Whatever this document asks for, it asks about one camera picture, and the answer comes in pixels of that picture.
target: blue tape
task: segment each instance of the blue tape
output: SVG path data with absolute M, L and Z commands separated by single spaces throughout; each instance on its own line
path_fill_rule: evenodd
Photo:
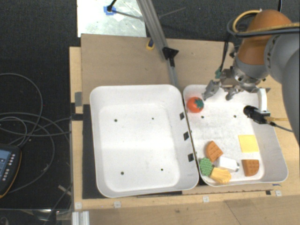
M 148 46 L 149 46 L 149 47 L 153 47 L 153 45 L 154 45 L 154 42 L 153 42 L 152 39 L 150 39 L 150 41 L 149 41 L 149 43 L 148 43 Z
M 112 7 L 112 11 L 109 12 L 109 11 L 107 11 L 107 6 L 104 6 L 103 11 L 105 12 L 106 15 L 112 16 L 116 13 L 117 9 L 115 7 Z

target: controller screen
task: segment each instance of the controller screen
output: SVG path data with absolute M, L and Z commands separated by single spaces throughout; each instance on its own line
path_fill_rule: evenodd
M 8 162 L 9 156 L 10 156 L 9 151 L 0 150 L 0 178 L 2 177 L 2 175 L 4 173 L 6 163 Z

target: green toy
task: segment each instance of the green toy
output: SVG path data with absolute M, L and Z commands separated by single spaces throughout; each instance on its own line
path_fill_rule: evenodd
M 213 169 L 211 161 L 206 157 L 202 158 L 200 160 L 199 167 L 200 167 L 202 175 L 204 175 L 204 176 L 209 176 L 211 174 L 212 169 Z

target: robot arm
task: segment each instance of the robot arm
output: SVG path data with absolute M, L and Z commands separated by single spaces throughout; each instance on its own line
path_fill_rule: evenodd
M 264 10 L 254 17 L 247 31 L 280 28 L 289 24 L 291 21 L 282 13 Z M 299 144 L 299 33 L 243 39 L 233 66 L 223 70 L 220 81 L 209 83 L 203 99 L 213 96 L 219 87 L 228 92 L 226 100 L 244 90 L 260 94 L 261 89 L 257 85 L 268 74 L 282 84 L 285 109 Z

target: yellow cable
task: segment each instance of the yellow cable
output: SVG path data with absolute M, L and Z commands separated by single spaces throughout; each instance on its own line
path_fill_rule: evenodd
M 245 31 L 245 32 L 239 32 L 239 33 L 246 34 L 246 33 L 250 33 L 250 32 L 263 32 L 263 31 L 271 31 L 271 30 L 277 30 L 277 29 L 283 29 L 283 28 L 298 28 L 299 26 L 300 26 L 299 22 L 293 22 L 293 23 L 270 26 L 270 27 L 266 27 L 266 28 L 259 28 L 259 29 Z
M 242 14 L 240 14 L 240 15 L 234 20 L 234 22 L 233 22 L 233 24 L 232 24 L 232 30 L 233 30 L 234 32 L 239 32 L 239 31 L 236 29 L 236 24 L 238 23 L 238 21 L 239 21 L 242 17 L 244 17 L 244 16 L 246 16 L 246 15 L 248 15 L 248 14 L 257 14 L 257 13 L 260 13 L 260 12 L 261 12 L 261 10 L 249 10 L 249 11 L 243 12 Z
M 266 117 L 265 118 L 268 122 L 271 122 L 271 121 L 288 121 L 287 118 L 273 118 L 273 117 Z
M 248 15 L 248 14 L 258 14 L 260 13 L 261 10 L 249 10 L 246 12 L 243 12 L 242 14 L 240 14 L 233 22 L 232 24 L 232 30 L 236 33 L 243 33 L 243 34 L 247 34 L 247 33 L 251 33 L 251 32 L 262 32 L 262 31 L 270 31 L 270 30 L 277 30 L 277 29 L 283 29 L 283 28 L 294 28 L 294 27 L 300 27 L 300 23 L 299 22 L 293 22 L 293 23 L 289 23 L 289 24 L 283 24 L 283 25 L 276 25 L 276 26 L 270 26 L 270 27 L 266 27 L 266 28 L 259 28 L 259 29 L 255 29 L 255 30 L 251 30 L 251 31 L 245 31 L 245 32 L 241 32 L 238 31 L 236 29 L 236 24 L 238 23 L 238 21 L 243 18 L 244 16 Z

